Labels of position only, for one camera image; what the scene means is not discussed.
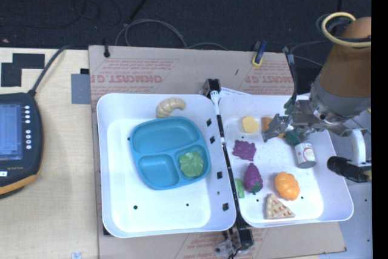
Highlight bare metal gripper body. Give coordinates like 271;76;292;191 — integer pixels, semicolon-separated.
287;99;330;136

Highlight black cylinder on white bracket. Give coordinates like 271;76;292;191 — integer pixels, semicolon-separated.
326;127;372;183

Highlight small green vegetable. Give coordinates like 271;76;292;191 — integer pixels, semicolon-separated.
233;178;246;200

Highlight purple grapes with green stem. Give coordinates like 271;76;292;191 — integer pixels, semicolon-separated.
243;162;264;195

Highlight beige croissant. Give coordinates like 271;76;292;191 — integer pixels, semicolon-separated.
156;96;187;119

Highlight flat purple grapes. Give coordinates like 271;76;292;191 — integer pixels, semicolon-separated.
232;139;257;162

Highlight yellow round biscuit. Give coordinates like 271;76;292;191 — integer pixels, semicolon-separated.
241;116;260;134

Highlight thin black and white rod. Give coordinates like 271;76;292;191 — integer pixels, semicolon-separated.
210;90;244;233

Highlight brown cardboard board, red print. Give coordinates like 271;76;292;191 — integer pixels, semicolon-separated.
87;44;347;259

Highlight small white can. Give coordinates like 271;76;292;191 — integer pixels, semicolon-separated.
294;141;317;169

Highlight orange bread roll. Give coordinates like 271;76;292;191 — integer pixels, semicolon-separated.
273;171;301;201

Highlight green lettuce leaf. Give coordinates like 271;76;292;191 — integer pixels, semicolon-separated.
178;150;205;178

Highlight beige lattice pie slice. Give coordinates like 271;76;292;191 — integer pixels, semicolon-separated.
264;193;296;220

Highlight orange wedge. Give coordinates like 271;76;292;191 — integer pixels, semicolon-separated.
261;116;285;138

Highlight blue divided plate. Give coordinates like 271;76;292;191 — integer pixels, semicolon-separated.
129;116;212;191

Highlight white plastic tray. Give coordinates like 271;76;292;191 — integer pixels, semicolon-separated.
218;90;355;229
96;93;238;238

